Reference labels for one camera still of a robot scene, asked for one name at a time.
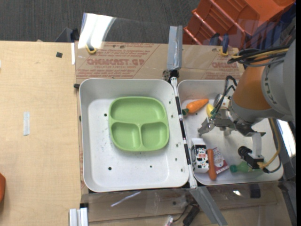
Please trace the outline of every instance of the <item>green toy bottle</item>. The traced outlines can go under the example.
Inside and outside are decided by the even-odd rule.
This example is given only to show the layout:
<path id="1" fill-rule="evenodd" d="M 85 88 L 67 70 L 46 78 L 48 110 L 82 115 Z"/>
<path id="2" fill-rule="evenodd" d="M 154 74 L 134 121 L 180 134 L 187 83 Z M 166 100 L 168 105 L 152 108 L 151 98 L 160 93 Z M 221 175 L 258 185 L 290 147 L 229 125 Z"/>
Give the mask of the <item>green toy bottle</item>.
<path id="1" fill-rule="evenodd" d="M 242 161 L 239 165 L 231 165 L 230 166 L 230 171 L 232 173 L 235 173 L 237 171 L 252 172 L 252 171 L 255 171 L 255 169 L 250 168 L 245 161 Z"/>

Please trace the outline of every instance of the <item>green divided plate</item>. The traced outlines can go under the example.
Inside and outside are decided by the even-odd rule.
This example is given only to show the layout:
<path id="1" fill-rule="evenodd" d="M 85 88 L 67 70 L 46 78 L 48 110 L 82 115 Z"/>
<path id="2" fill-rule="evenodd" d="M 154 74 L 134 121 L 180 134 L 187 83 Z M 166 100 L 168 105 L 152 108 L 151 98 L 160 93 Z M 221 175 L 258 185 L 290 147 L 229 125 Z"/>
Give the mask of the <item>green divided plate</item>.
<path id="1" fill-rule="evenodd" d="M 155 151 L 169 140 L 164 105 L 151 97 L 120 97 L 109 108 L 111 139 L 124 151 Z"/>

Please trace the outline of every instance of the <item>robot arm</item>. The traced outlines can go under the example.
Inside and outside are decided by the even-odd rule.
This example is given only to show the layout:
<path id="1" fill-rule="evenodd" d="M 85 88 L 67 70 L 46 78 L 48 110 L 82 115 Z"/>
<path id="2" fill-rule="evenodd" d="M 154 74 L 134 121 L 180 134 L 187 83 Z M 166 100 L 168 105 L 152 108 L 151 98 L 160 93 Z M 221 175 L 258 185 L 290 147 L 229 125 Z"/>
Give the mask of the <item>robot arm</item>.
<path id="1" fill-rule="evenodd" d="M 283 61 L 246 68 L 229 106 L 237 127 L 251 127 L 264 118 L 295 123 L 295 44 L 296 40 Z"/>
<path id="2" fill-rule="evenodd" d="M 236 85 L 235 80 L 228 76 L 224 93 L 217 95 L 212 116 L 202 123 L 199 135 L 217 126 L 224 130 L 225 136 L 231 130 L 237 130 L 246 137 L 252 137 L 252 150 L 242 146 L 238 154 L 251 168 L 259 168 L 258 162 L 263 163 L 264 159 L 261 156 L 261 137 L 265 133 L 254 131 L 252 126 L 265 118 L 292 121 L 295 126 L 295 44 L 294 40 L 287 47 L 257 52 L 260 56 L 247 55 L 252 58 L 251 62 L 237 86 L 233 87 L 233 95 L 226 96 L 230 89 L 228 79 Z"/>

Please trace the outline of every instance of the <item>orange crate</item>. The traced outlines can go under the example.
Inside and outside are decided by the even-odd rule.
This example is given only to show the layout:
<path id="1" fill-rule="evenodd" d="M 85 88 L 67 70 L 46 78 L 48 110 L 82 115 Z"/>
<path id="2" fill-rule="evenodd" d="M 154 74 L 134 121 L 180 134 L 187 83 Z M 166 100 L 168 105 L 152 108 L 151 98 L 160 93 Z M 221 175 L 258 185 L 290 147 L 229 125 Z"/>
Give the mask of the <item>orange crate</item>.
<path id="1" fill-rule="evenodd" d="M 267 22 L 266 27 L 264 27 L 261 31 L 258 31 L 256 34 L 252 35 L 249 41 L 247 41 L 244 45 L 244 48 L 259 48 L 261 43 L 264 42 L 268 33 L 275 29 L 277 23 Z"/>
<path id="2" fill-rule="evenodd" d="M 245 32 L 237 23 L 235 23 L 227 14 L 219 10 L 214 4 L 209 0 L 201 0 L 199 3 L 202 5 L 203 9 L 201 12 L 198 12 L 198 9 L 192 11 L 193 15 L 203 20 L 207 25 L 209 25 L 215 32 L 223 35 L 229 33 L 229 30 L 232 30 L 233 33 L 236 33 L 236 30 Z"/>
<path id="3" fill-rule="evenodd" d="M 219 41 L 222 41 L 222 36 L 227 33 L 229 35 L 229 45 L 236 48 L 242 48 L 247 40 L 246 34 L 239 30 L 235 25 L 230 25 L 227 28 L 222 26 L 211 27 L 207 21 L 193 14 L 184 31 L 197 43 L 209 45 L 210 39 L 216 33 L 219 33 Z"/>
<path id="4" fill-rule="evenodd" d="M 279 21 L 294 2 L 295 0 L 201 0 L 196 12 L 204 17 L 214 5 L 233 23 L 237 23 L 242 31 L 252 35 L 266 21 Z"/>
<path id="5" fill-rule="evenodd" d="M 185 28 L 184 28 L 184 33 L 183 33 L 183 40 L 182 40 L 183 44 L 197 44 L 194 39 L 192 37 L 189 36 L 189 34 L 187 34 L 185 32 Z"/>

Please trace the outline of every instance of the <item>cable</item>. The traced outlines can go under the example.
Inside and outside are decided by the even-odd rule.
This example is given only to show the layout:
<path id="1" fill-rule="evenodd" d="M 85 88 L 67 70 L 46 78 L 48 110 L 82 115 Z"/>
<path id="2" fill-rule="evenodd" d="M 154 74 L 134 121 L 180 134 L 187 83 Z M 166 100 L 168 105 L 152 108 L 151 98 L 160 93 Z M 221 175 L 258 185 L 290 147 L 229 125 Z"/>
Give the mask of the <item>cable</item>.
<path id="1" fill-rule="evenodd" d="M 264 57 L 258 58 L 258 59 L 246 58 L 245 60 L 239 60 L 238 62 L 241 63 L 241 64 L 243 64 L 245 61 L 246 62 L 250 61 L 251 63 L 256 63 L 256 62 L 264 61 L 264 60 L 271 59 L 271 58 L 284 57 L 285 55 L 286 55 L 286 52 L 282 52 L 282 53 L 279 53 L 279 54 L 264 56 Z"/>
<path id="2" fill-rule="evenodd" d="M 259 57 L 259 56 L 263 56 L 263 55 L 272 55 L 272 54 L 277 54 L 277 53 L 282 53 L 282 52 L 287 52 L 288 48 L 283 48 L 283 49 L 277 49 L 277 50 L 273 50 L 273 51 L 268 51 L 268 52 L 261 52 L 257 55 L 253 55 L 253 56 L 248 56 L 248 58 L 255 58 L 255 57 Z M 242 57 L 241 55 L 232 55 L 232 58 L 240 58 Z"/>
<path id="3" fill-rule="evenodd" d="M 284 61 L 284 59 L 276 59 L 276 60 L 272 60 L 272 61 L 269 61 L 269 62 L 266 62 L 266 63 L 256 64 L 256 65 L 248 64 L 248 63 L 243 63 L 243 64 L 245 66 L 249 66 L 249 67 L 261 67 L 261 66 L 267 66 L 267 65 L 272 65 L 272 64 L 278 64 L 278 63 L 281 63 L 283 61 Z"/>
<path id="4" fill-rule="evenodd" d="M 200 209 L 198 206 L 193 206 L 188 215 L 184 218 L 183 224 L 185 226 L 189 226 L 194 218 L 197 216 L 197 214 L 200 212 Z"/>
<path id="5" fill-rule="evenodd" d="M 185 206 L 185 209 L 184 209 L 184 211 L 182 212 L 182 214 L 181 214 L 177 219 L 175 219 L 175 220 L 173 221 L 173 223 L 176 222 L 176 221 L 178 221 L 178 220 L 184 215 L 184 213 L 186 212 L 188 206 L 189 206 L 189 204 L 187 204 L 187 205 Z"/>
<path id="6" fill-rule="evenodd" d="M 260 57 L 260 56 L 264 56 L 264 55 L 277 55 L 279 53 L 282 54 L 282 53 L 286 53 L 286 49 L 288 49 L 288 48 L 289 48 L 289 45 L 278 46 L 275 48 L 259 50 L 259 51 L 255 51 L 255 52 L 251 52 L 251 53 L 246 53 L 246 50 L 241 50 L 240 52 L 238 52 L 238 54 L 243 54 L 243 55 L 234 56 L 233 58 L 228 60 L 227 63 L 231 64 L 234 62 L 242 61 L 243 59 L 246 59 L 246 58 Z"/>
<path id="7" fill-rule="evenodd" d="M 237 86 L 236 80 L 231 75 L 228 75 L 226 77 L 226 80 L 225 80 L 225 87 L 224 87 L 224 92 L 222 94 L 222 97 L 217 102 L 217 104 L 215 105 L 214 109 L 211 111 L 211 114 L 212 114 L 211 119 L 213 119 L 216 116 L 216 114 L 218 113 L 218 111 L 219 111 L 219 109 L 220 109 L 220 107 L 222 105 L 222 102 L 223 102 L 225 96 L 227 95 L 227 93 L 229 92 L 230 88 L 233 88 L 235 90 L 235 88 L 234 88 L 233 85 L 231 85 L 230 87 L 228 87 L 229 79 L 233 81 L 233 83 L 234 83 L 235 86 Z"/>
<path id="8" fill-rule="evenodd" d="M 266 173 L 275 172 L 281 166 L 281 163 L 280 163 L 280 165 L 276 169 L 274 169 L 272 171 L 269 171 L 269 170 L 266 169 L 266 167 L 269 166 L 274 161 L 274 159 L 278 156 L 278 154 L 280 153 L 280 150 L 281 150 L 281 141 L 280 141 L 279 133 L 277 132 L 277 128 L 276 128 L 275 122 L 274 122 L 273 119 L 271 119 L 270 123 L 271 123 L 271 126 L 273 127 L 273 129 L 275 131 L 276 141 L 277 141 L 277 144 L 278 144 L 278 149 L 277 149 L 276 153 L 272 156 L 272 158 L 267 163 L 263 163 L 261 161 L 257 163 L 257 165 L 259 166 L 259 168 L 261 170 L 263 170 L 264 172 L 266 172 Z"/>

